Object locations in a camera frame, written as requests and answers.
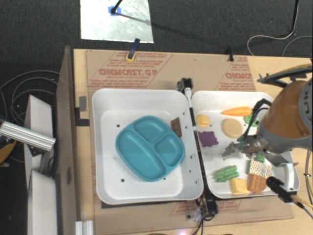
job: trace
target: yellow toy food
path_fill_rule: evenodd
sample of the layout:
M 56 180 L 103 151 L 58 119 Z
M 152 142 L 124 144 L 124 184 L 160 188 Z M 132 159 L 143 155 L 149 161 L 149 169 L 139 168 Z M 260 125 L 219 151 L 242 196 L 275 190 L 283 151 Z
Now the yellow toy food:
M 199 114 L 196 116 L 197 125 L 201 128 L 205 128 L 210 124 L 210 119 L 203 114 Z
M 246 194 L 249 193 L 247 183 L 245 179 L 232 178 L 229 180 L 230 189 L 233 194 Z

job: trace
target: black cable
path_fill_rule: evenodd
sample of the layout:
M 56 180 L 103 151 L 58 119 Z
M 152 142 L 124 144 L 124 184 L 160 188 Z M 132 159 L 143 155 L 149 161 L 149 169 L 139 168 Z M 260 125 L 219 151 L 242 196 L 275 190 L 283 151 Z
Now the black cable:
M 48 169 L 48 170 L 50 169 L 50 162 L 52 161 L 52 159 L 53 159 L 53 161 L 54 161 L 54 158 L 55 158 L 55 157 L 56 157 L 56 155 L 52 156 L 52 157 L 49 159 L 48 165 L 47 165 L 47 169 Z
M 19 79 L 23 76 L 26 76 L 26 75 L 30 75 L 30 74 L 34 74 L 34 73 L 50 73 L 50 74 L 56 74 L 56 75 L 60 75 L 59 72 L 56 72 L 56 71 L 50 71 L 50 70 L 34 70 L 34 71 L 28 71 L 28 72 L 25 72 L 23 74 L 20 74 L 20 75 L 17 75 L 15 77 L 13 77 L 12 79 L 10 79 L 9 81 L 5 82 L 3 85 L 0 86 L 0 93 L 1 93 L 1 99 L 3 101 L 3 106 L 4 106 L 4 111 L 5 111 L 5 115 L 6 115 L 6 118 L 8 118 L 8 111 L 7 111 L 7 104 L 6 104 L 6 101 L 5 101 L 5 97 L 4 97 L 4 94 L 3 94 L 3 88 L 5 86 L 7 86 L 8 84 L 10 84 L 11 82 L 13 82 L 14 80 L 16 79 Z
M 262 110 L 268 110 L 268 108 L 263 107 L 263 108 L 257 109 L 255 112 L 252 113 L 252 116 L 251 116 L 249 125 L 248 125 L 248 127 L 247 127 L 245 133 L 243 134 L 243 137 L 244 137 L 244 138 L 243 138 L 243 141 L 247 138 L 248 133 L 249 133 L 249 130 L 250 130 L 250 128 L 251 128 L 253 122 L 255 121 L 255 118 L 258 116 L 259 112 L 262 111 Z
M 23 112 L 23 113 L 21 113 L 21 114 L 17 114 L 17 113 L 16 113 L 16 115 L 21 119 L 21 116 L 26 115 L 26 112 Z
M 285 48 L 283 49 L 283 51 L 282 51 L 282 57 L 285 55 L 285 52 L 286 52 L 286 50 L 287 50 L 287 48 L 292 44 L 292 43 L 294 43 L 295 41 L 298 41 L 299 39 L 304 39 L 304 38 L 313 38 L 312 36 L 302 36 L 302 37 L 297 37 L 297 38 L 295 38 L 295 39 L 293 39 L 292 41 L 290 41 L 286 46 L 285 46 Z
M 290 37 L 294 31 L 295 31 L 295 25 L 296 25 L 296 22 L 297 22 L 297 18 L 298 18 L 298 12 L 299 12 L 299 0 L 295 0 L 295 4 L 294 4 L 294 10 L 293 10 L 293 19 L 292 19 L 292 27 L 291 27 L 291 31 L 290 33 L 285 36 L 285 37 L 271 37 L 271 36 L 266 36 L 266 35 L 256 35 L 256 36 L 253 36 L 253 37 L 250 37 L 246 46 L 247 46 L 247 49 L 249 51 L 249 53 L 254 56 L 254 54 L 252 53 L 250 47 L 249 47 L 249 43 L 250 41 L 253 39 L 253 38 L 257 38 L 257 37 L 264 37 L 264 38 L 269 38 L 269 39 L 275 39 L 275 40 L 285 40 L 287 39 L 288 37 Z
M 300 207 L 301 209 L 303 209 L 313 219 L 313 215 L 308 211 L 308 209 L 305 208 L 305 206 L 303 204 L 298 202 L 298 203 L 296 203 L 296 205 L 298 207 Z
M 21 163 L 21 164 L 24 164 L 24 163 L 25 163 L 25 161 L 16 159 L 16 158 L 14 158 L 14 157 L 12 157 L 12 156 L 9 156 L 9 158 L 12 159 L 12 160 L 15 161 L 15 162 L 18 162 L 18 163 Z
M 309 200 L 310 200 L 310 203 L 312 205 L 313 203 L 312 203 L 311 193 L 310 193 L 310 189 L 309 189 L 309 160 L 310 160 L 310 155 L 311 155 L 311 151 L 308 150 L 307 157 L 306 157 L 306 162 L 305 162 L 305 176 L 306 176 L 305 184 L 306 184 L 306 187 L 307 187 Z
M 269 84 L 273 82 L 278 82 L 279 79 L 284 78 L 284 77 L 297 77 L 299 75 L 305 75 L 306 73 L 312 72 L 312 66 L 310 65 L 305 65 L 304 67 L 295 67 L 292 69 L 284 70 L 279 73 L 275 73 L 272 75 L 268 75 L 264 78 L 260 78 L 257 81 L 261 82 L 262 84 Z
M 50 95 L 54 96 L 54 93 L 49 92 L 49 91 L 46 91 L 46 90 L 41 90 L 41 89 L 29 90 L 29 91 L 26 91 L 26 92 L 22 92 L 22 93 L 20 93 L 18 96 L 16 96 L 16 97 L 14 98 L 12 104 L 11 104 L 11 114 L 12 114 L 12 118 L 14 119 L 14 121 L 15 121 L 16 123 L 20 124 L 20 125 L 22 125 L 22 123 L 20 123 L 20 122 L 15 118 L 15 116 L 14 116 L 14 114 L 13 114 L 13 105 L 14 105 L 15 101 L 16 101 L 19 97 L 21 97 L 21 96 L 23 96 L 24 94 L 27 94 L 27 93 L 29 93 L 29 92 L 47 93 L 47 94 L 50 94 Z
M 7 106 L 6 106 L 6 102 L 5 102 L 5 98 L 4 98 L 3 91 L 0 90 L 0 93 L 1 93 L 2 101 L 4 102 L 4 104 L 3 104 L 3 107 L 4 107 L 4 116 L 5 116 L 5 118 L 8 118 L 8 109 L 7 109 Z
M 206 222 L 208 222 L 208 221 L 211 221 L 214 217 L 215 217 L 215 216 L 212 216 L 212 217 L 210 217 L 210 218 L 204 217 L 203 220 L 206 221 Z
M 29 71 L 29 72 L 26 72 L 26 73 L 23 73 L 21 75 L 17 75 L 16 77 L 13 77 L 12 79 L 10 79 L 9 81 L 5 82 L 3 85 L 1 85 L 0 87 L 0 90 L 2 90 L 5 86 L 7 86 L 9 83 L 11 83 L 12 81 L 22 77 L 22 76 L 25 76 L 25 75 L 29 75 L 29 74 L 33 74 L 33 73 L 39 73 L 39 72 L 47 72 L 47 73 L 52 73 L 52 74 L 57 74 L 57 75 L 60 75 L 59 72 L 56 72 L 56 71 L 50 71 L 50 70 L 34 70 L 34 71 Z
M 195 231 L 194 233 L 192 233 L 192 235 L 196 235 L 196 234 L 198 233 L 198 231 L 200 230 L 201 227 L 202 227 L 202 229 L 201 229 L 201 234 L 203 234 L 203 220 L 204 220 L 204 218 L 201 219 L 198 228 L 196 229 L 196 231 Z
M 276 81 L 273 81 L 273 82 L 268 82 L 267 84 L 275 85 L 275 86 L 278 86 L 278 87 L 281 87 L 281 88 L 285 88 L 288 85 L 284 81 L 280 81 L 280 80 L 276 80 Z
M 29 79 L 26 79 L 24 81 L 22 81 L 21 83 L 19 83 L 17 85 L 17 87 L 15 87 L 13 93 L 12 93 L 12 97 L 11 97 L 11 101 L 13 102 L 14 101 L 14 96 L 15 96 L 15 93 L 16 91 L 19 89 L 20 86 L 22 86 L 24 83 L 27 83 L 29 81 L 32 81 L 32 80 L 43 80 L 43 81 L 47 81 L 47 82 L 50 82 L 52 84 L 54 84 L 55 86 L 58 85 L 57 82 L 51 80 L 51 79 L 48 79 L 48 78 L 45 78 L 45 77 L 32 77 L 32 78 L 29 78 Z M 16 116 L 18 115 L 15 108 L 14 108 L 14 105 L 13 105 L 13 109 L 11 108 L 11 114 L 15 114 Z M 17 116 L 17 118 L 23 123 L 24 120 L 22 118 L 20 118 L 19 116 Z

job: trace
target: silver metal rod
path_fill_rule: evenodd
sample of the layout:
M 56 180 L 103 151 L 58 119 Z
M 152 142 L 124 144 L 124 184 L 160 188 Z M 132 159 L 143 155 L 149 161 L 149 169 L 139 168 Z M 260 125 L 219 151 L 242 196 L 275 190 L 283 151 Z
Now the silver metal rod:
M 310 180 L 310 176 L 309 176 L 309 160 L 310 160 L 310 155 L 311 155 L 311 151 L 308 150 L 307 152 L 307 158 L 305 160 L 305 184 L 307 187 L 307 191 L 308 191 L 308 196 L 309 196 L 309 200 L 311 205 L 312 203 L 312 197 L 311 197 L 311 193 L 310 193 L 310 189 L 309 189 L 309 180 Z
M 27 143 L 44 151 L 51 151 L 55 143 L 55 138 L 33 132 L 7 121 L 0 123 L 0 135 Z

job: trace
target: toy carrot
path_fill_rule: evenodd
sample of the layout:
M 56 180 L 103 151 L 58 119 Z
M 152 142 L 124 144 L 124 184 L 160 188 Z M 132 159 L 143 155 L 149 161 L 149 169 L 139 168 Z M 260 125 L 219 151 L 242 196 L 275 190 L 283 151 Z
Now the toy carrot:
M 232 108 L 229 110 L 225 110 L 222 112 L 224 115 L 237 116 L 237 117 L 245 117 L 249 116 L 252 113 L 252 109 L 247 106 Z

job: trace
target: blue plastic plate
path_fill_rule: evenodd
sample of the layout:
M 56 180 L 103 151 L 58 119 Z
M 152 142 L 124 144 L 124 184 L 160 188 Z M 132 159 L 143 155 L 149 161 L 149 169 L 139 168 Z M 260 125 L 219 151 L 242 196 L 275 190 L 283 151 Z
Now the blue plastic plate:
M 142 117 L 125 127 L 118 134 L 115 146 L 127 166 L 146 181 L 165 177 L 185 154 L 175 132 L 153 116 Z

